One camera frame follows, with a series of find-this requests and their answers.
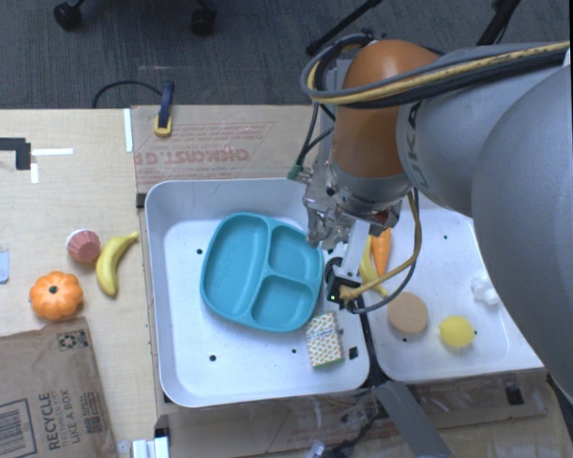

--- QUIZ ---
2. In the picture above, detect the white plastic tray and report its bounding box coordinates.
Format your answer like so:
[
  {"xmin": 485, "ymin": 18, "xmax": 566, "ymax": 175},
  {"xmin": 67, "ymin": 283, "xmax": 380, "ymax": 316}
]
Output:
[
  {"xmin": 143, "ymin": 173, "xmax": 372, "ymax": 411},
  {"xmin": 358, "ymin": 186, "xmax": 547, "ymax": 387}
]

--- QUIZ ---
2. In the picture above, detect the brown paper bag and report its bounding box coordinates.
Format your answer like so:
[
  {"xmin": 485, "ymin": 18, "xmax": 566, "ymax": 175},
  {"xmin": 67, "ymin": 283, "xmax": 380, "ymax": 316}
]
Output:
[{"xmin": 0, "ymin": 314, "xmax": 120, "ymax": 458}]

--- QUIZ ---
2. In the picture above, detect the black tripod stand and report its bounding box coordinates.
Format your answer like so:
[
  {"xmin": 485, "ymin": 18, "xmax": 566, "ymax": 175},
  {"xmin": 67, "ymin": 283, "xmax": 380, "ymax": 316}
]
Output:
[{"xmin": 303, "ymin": 0, "xmax": 540, "ymax": 55}]

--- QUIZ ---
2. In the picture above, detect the brown cardboard board red print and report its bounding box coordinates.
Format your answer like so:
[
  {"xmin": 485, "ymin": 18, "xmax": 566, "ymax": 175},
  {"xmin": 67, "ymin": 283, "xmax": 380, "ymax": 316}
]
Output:
[{"xmin": 130, "ymin": 90, "xmax": 564, "ymax": 458}]

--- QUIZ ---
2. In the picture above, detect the white crumpled lump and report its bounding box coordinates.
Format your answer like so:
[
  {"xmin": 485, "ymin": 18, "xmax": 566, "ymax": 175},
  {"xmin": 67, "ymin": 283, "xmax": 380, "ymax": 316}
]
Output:
[{"xmin": 469, "ymin": 267, "xmax": 501, "ymax": 307}]

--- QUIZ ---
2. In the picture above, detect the tan round biscuit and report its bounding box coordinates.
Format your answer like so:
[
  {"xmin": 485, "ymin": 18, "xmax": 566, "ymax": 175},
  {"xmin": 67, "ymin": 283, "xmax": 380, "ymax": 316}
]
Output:
[{"xmin": 385, "ymin": 291, "xmax": 431, "ymax": 336}]

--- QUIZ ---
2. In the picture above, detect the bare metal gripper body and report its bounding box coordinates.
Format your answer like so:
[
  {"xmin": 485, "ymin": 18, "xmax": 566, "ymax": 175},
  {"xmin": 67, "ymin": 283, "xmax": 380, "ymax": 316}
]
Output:
[{"xmin": 300, "ymin": 160, "xmax": 404, "ymax": 245}]

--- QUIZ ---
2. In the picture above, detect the blue divided plate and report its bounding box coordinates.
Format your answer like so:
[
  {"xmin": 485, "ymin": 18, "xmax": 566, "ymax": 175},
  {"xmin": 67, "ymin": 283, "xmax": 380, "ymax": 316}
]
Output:
[{"xmin": 196, "ymin": 209, "xmax": 328, "ymax": 337}]

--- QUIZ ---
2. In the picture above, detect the orange carrot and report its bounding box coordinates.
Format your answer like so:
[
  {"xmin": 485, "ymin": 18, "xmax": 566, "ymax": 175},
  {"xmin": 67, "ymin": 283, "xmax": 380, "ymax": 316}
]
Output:
[{"xmin": 369, "ymin": 225, "xmax": 394, "ymax": 279}]

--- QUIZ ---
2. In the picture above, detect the yellow lemon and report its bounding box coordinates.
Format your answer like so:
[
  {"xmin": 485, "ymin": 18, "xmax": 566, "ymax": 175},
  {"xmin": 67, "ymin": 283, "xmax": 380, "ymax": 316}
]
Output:
[{"xmin": 437, "ymin": 313, "xmax": 477, "ymax": 350}]

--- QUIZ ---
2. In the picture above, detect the yellow patterned carton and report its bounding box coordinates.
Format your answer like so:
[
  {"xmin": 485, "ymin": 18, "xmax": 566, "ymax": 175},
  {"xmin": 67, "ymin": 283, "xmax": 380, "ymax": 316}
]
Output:
[{"xmin": 304, "ymin": 311, "xmax": 347, "ymax": 370}]

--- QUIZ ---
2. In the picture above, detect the pink cupcake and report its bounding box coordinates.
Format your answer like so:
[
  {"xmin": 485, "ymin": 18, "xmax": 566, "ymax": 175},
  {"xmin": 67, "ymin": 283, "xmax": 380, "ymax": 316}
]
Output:
[{"xmin": 64, "ymin": 228, "xmax": 103, "ymax": 267}]

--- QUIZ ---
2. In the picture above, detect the orange pumpkin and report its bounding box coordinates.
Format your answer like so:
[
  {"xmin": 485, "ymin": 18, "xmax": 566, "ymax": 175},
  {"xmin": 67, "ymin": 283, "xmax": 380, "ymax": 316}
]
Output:
[{"xmin": 27, "ymin": 269, "xmax": 86, "ymax": 324}]

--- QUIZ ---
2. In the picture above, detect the black chair base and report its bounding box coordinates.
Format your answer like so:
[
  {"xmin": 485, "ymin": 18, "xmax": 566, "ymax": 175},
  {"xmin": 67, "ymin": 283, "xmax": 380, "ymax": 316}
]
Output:
[{"xmin": 52, "ymin": 0, "xmax": 219, "ymax": 43}]

